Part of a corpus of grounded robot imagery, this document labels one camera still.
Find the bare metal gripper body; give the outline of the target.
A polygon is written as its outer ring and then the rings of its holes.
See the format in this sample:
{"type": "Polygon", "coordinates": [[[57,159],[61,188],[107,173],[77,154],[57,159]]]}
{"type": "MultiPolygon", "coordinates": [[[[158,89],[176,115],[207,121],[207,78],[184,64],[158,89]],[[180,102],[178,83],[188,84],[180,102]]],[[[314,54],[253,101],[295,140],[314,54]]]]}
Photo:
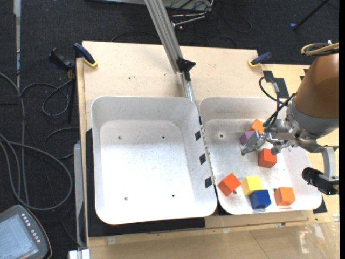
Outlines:
{"type": "Polygon", "coordinates": [[[265,127],[266,140],[272,144],[288,144],[314,153],[320,145],[317,139],[323,136],[323,128],[311,124],[301,126],[295,120],[278,119],[265,127]]]}

